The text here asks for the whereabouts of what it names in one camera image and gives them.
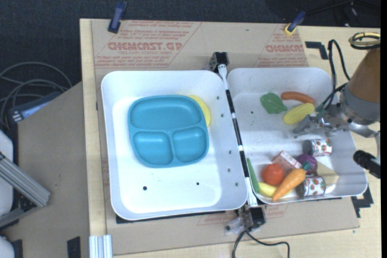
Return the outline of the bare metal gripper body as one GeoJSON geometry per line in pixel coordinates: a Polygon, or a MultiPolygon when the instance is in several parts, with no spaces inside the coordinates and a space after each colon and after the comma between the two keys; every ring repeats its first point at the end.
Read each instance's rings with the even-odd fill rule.
{"type": "Polygon", "coordinates": [[[369,126],[379,121],[379,105],[361,103],[350,106],[347,103],[331,105],[318,120],[321,123],[339,125],[338,131],[351,131],[365,138],[377,138],[379,132],[369,126]]]}

